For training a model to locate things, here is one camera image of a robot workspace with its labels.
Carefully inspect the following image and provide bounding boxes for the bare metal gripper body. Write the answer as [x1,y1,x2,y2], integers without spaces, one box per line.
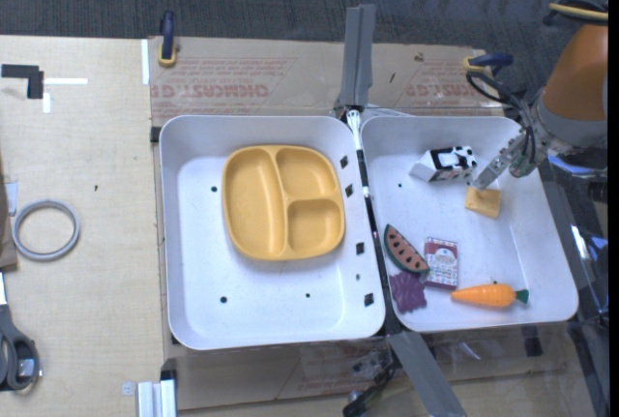
[504,120,579,178]

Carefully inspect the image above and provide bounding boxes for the black and white milk carton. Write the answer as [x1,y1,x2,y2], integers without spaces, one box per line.
[408,145,479,184]

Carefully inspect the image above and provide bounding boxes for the white plastic tray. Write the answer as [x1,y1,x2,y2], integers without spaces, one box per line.
[360,114,580,335]
[158,114,387,351]

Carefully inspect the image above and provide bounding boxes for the red and white carton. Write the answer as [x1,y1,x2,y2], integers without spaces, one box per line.
[423,236,459,291]

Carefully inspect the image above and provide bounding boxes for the red green watermelon slice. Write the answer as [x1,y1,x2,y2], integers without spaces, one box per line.
[383,223,431,275]

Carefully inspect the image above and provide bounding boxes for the orange carrot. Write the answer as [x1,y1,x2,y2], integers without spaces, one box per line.
[450,282,530,310]

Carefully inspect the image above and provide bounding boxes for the purple grapes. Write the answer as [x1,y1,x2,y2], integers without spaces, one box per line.
[388,271,428,314]

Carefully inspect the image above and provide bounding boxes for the yellow divided plate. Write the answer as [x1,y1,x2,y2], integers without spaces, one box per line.
[221,144,346,261]

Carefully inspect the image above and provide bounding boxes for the brown cardboard board red print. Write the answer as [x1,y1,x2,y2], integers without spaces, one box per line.
[147,36,568,411]

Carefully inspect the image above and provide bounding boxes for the grey scissors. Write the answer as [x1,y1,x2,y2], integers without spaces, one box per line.
[0,302,43,392]

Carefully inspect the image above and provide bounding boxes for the grey tape ring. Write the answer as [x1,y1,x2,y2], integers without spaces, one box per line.
[12,198,81,262]

